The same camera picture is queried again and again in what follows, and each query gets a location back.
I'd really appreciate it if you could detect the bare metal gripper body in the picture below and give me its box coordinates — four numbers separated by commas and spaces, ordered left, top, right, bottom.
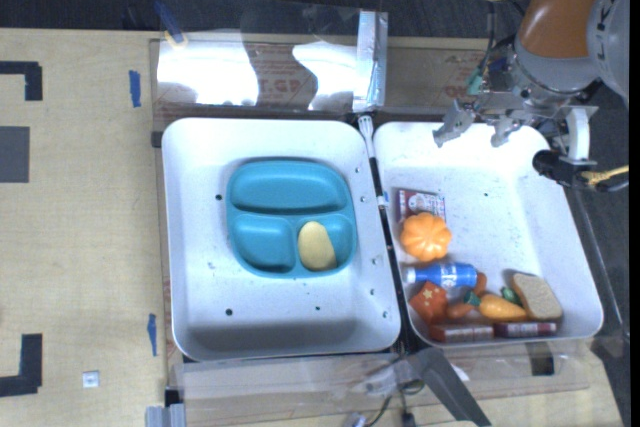
473, 73, 591, 126

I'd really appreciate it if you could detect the white plastic tray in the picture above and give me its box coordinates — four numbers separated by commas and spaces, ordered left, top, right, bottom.
371, 120, 605, 350
160, 116, 403, 363

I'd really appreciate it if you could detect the red and white carton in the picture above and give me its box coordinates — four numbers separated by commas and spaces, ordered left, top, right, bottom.
396, 187, 447, 227

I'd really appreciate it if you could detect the orange pumpkin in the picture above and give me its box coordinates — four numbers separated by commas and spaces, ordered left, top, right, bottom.
398, 211, 453, 263

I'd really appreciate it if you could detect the blue bottle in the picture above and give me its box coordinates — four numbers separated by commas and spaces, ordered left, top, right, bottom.
403, 261, 479, 290

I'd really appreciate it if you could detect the brown bread slice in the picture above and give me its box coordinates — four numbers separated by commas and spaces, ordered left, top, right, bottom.
509, 271, 565, 322

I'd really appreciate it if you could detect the orange carrot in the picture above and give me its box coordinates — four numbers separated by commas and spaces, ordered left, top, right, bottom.
462, 290, 529, 323

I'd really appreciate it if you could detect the red carton with yellow star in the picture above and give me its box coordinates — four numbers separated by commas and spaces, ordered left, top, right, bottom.
409, 280, 449, 325

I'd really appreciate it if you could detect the orange sausage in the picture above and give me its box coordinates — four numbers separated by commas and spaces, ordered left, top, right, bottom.
445, 271, 489, 321

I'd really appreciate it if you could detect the yellow potato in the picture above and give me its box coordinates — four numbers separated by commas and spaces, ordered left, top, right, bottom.
296, 220, 338, 273

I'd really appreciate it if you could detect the dark red packet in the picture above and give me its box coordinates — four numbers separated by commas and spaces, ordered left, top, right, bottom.
493, 320, 558, 340
429, 323, 497, 344

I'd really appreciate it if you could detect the blue divided plate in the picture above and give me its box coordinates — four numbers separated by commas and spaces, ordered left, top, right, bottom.
225, 156, 359, 279

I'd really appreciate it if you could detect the black cylinder on white bracket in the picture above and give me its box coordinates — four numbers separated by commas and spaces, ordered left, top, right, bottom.
531, 106, 600, 189

